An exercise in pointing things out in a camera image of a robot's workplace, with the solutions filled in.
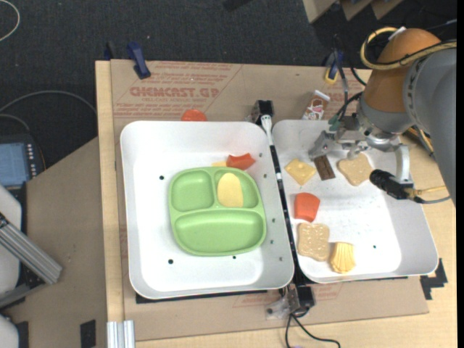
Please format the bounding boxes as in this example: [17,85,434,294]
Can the brown and white carton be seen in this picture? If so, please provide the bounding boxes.
[301,89,331,121]

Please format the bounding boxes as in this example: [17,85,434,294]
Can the black block with thin wires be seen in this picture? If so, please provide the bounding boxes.
[294,284,317,308]
[253,99,275,117]

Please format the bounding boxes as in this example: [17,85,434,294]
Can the brown cardboard board red print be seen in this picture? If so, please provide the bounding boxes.
[109,59,431,342]

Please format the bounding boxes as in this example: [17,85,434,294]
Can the white plastic tray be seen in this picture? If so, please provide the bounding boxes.
[270,118,440,285]
[119,120,295,300]

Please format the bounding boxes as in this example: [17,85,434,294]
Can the brown chocolate bar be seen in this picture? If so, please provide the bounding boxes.
[313,154,336,181]

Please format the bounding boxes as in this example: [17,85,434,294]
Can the green divided plate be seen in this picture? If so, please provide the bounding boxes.
[167,166,268,258]

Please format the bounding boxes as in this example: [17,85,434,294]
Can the yellow oval toy food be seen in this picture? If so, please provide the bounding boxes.
[216,172,244,208]

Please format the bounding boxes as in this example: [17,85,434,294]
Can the orange toy food chunk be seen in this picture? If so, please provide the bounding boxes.
[293,192,321,223]

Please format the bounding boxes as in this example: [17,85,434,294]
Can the tan bread slice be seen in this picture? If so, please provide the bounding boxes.
[297,222,331,262]
[336,153,375,187]

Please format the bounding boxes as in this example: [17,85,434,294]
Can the black cylinder on white bracket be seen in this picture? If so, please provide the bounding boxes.
[369,144,416,201]

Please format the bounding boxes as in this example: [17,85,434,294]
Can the orange-red toy food wedge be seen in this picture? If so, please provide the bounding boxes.
[226,152,257,171]

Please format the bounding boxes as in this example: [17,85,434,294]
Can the yellow shell-shaped toy food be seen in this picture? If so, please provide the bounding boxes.
[329,241,357,275]

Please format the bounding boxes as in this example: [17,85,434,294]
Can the yellow cheese wedge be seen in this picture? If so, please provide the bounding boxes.
[283,158,318,186]

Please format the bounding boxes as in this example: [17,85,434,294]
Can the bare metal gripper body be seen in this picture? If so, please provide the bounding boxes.
[333,115,402,154]

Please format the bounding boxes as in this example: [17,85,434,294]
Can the thin black and white rod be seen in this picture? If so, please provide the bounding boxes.
[260,115,302,286]

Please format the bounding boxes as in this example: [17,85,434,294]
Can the red round toy food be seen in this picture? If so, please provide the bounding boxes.
[181,109,208,123]

